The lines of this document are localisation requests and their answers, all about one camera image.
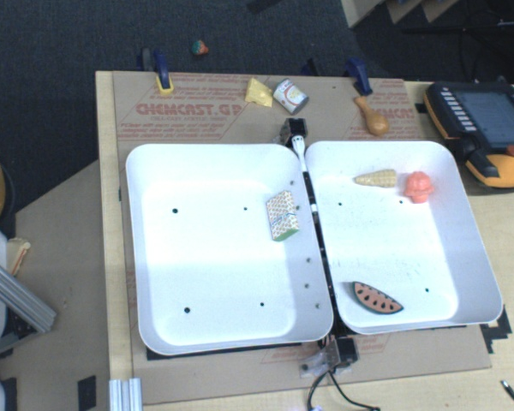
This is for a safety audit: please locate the beige toy sandwich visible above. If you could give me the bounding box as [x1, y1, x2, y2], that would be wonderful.
[5, 236, 32, 277]

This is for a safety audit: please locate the brown chicken drumstick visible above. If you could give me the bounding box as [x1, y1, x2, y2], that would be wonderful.
[353, 95, 391, 137]

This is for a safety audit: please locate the orange ice cream cone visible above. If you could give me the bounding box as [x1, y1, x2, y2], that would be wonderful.
[402, 170, 435, 205]

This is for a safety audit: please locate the small white and red can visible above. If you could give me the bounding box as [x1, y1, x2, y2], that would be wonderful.
[272, 78, 310, 116]

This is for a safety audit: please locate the brown cardboard board red print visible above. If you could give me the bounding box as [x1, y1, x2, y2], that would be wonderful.
[111, 70, 493, 406]

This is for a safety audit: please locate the red watermelon slice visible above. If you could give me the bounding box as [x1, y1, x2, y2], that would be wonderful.
[352, 281, 404, 315]

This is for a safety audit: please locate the patterned carton with green base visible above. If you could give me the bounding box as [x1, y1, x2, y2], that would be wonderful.
[265, 189, 301, 242]

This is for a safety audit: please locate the white plastic tray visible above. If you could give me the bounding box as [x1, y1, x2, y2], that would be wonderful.
[124, 143, 335, 356]
[303, 140, 505, 336]

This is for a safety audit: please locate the yellow corn cob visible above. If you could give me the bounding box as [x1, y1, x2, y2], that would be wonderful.
[354, 168, 398, 188]

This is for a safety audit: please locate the thin black and white rod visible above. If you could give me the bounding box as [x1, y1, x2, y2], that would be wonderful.
[291, 135, 340, 337]

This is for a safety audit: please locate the yellow cheese wedge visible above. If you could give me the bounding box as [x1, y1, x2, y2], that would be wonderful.
[244, 77, 274, 110]

